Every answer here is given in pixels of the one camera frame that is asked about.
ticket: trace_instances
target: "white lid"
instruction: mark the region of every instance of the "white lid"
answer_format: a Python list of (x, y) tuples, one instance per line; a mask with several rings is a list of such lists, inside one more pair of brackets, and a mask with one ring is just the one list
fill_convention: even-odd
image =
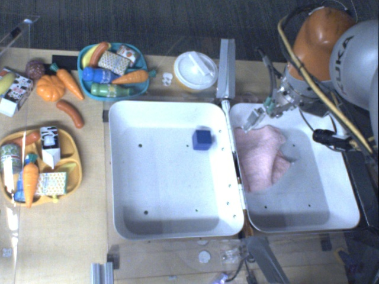
[(178, 56), (174, 63), (174, 72), (182, 84), (196, 90), (211, 87), (219, 74), (213, 60), (196, 51), (188, 51)]

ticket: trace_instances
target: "toy can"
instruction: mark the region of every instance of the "toy can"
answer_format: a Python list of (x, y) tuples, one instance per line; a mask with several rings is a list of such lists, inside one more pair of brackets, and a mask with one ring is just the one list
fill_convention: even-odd
[(0, 171), (12, 166), (13, 173), (19, 173), (22, 169), (21, 149), (17, 144), (6, 144), (0, 148)]

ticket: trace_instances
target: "blue bottle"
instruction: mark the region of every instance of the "blue bottle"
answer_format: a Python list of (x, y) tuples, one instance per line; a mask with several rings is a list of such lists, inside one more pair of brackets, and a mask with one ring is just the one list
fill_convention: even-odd
[(14, 199), (17, 202), (25, 202), (24, 187), (23, 187), (23, 171), (20, 172), (17, 180), (17, 190), (14, 194)]
[(111, 83), (114, 79), (120, 77), (108, 69), (93, 69), (91, 67), (85, 67), (83, 70), (83, 81), (95, 82), (100, 84)]

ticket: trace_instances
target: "green bottle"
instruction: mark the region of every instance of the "green bottle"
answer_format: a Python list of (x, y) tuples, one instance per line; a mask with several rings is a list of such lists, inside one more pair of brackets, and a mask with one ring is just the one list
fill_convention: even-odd
[(116, 84), (93, 83), (91, 85), (91, 94), (107, 98), (124, 97), (132, 95), (133, 88), (124, 88)]

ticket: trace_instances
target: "pink towel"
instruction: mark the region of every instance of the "pink towel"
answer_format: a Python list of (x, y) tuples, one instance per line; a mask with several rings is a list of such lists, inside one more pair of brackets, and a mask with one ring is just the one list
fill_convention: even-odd
[(286, 139), (278, 128), (270, 125), (245, 133), (235, 129), (242, 182), (248, 192), (272, 186), (290, 168), (281, 151)]

